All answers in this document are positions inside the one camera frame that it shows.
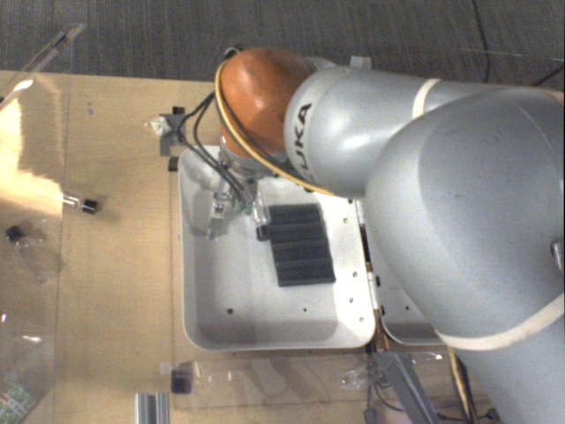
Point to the small clear crumpled packet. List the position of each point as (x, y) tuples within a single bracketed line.
[(157, 126)]

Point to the thin black and white rod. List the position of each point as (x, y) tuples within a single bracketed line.
[(369, 263)]

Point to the black ribbed foam block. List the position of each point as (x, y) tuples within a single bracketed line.
[(301, 245)]

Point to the green and white packet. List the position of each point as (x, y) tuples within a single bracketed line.
[(13, 402)]

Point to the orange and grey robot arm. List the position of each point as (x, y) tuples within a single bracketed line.
[(397, 157)]

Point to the large clear black-capped bottle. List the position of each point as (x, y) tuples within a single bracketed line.
[(35, 254)]

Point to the white plastic tray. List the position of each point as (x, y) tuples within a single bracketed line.
[(399, 312), (247, 289)]

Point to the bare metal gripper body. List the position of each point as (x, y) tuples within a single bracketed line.
[(233, 190)]

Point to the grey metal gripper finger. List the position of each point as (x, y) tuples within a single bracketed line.
[(217, 228)]

